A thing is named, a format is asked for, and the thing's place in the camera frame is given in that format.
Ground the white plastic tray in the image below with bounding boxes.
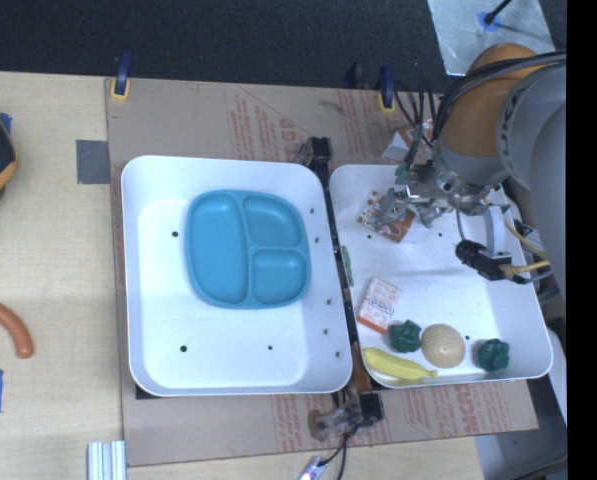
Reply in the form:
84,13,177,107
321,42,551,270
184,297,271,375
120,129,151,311
120,155,354,398
328,163,554,389

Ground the thin black rod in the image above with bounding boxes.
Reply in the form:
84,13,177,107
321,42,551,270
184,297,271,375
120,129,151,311
321,166,365,395

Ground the yellow banana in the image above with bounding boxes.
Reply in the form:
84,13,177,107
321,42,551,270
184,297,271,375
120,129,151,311
361,346,439,383

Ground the orange sausage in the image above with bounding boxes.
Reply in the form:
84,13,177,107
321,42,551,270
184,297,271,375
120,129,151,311
0,301,35,360

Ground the beige bread roll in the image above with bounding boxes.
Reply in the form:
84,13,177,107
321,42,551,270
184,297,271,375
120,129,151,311
420,323,467,369

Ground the small green pod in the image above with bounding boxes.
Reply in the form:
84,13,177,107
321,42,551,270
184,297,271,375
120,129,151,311
340,245,355,288

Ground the blue divided plate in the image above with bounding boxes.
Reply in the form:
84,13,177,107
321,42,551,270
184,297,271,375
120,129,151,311
184,189,313,311

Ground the green broccoli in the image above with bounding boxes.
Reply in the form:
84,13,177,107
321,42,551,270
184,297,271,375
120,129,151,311
387,319,423,354
476,338,511,373

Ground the brown cardboard board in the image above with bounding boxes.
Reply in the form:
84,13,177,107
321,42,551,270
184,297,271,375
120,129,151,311
104,77,540,468

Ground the black cylinder on white bracket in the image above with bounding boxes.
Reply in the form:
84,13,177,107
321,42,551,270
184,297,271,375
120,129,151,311
454,202,515,282

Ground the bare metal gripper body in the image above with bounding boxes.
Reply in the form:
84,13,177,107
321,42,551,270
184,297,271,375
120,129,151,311
402,163,503,216

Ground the orange and white packet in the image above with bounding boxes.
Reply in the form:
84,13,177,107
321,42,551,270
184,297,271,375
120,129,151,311
356,190,415,243
381,118,437,165
356,276,402,336

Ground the black block with wires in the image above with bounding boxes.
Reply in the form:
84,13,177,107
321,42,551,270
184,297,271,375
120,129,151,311
297,136,333,170
307,390,384,440

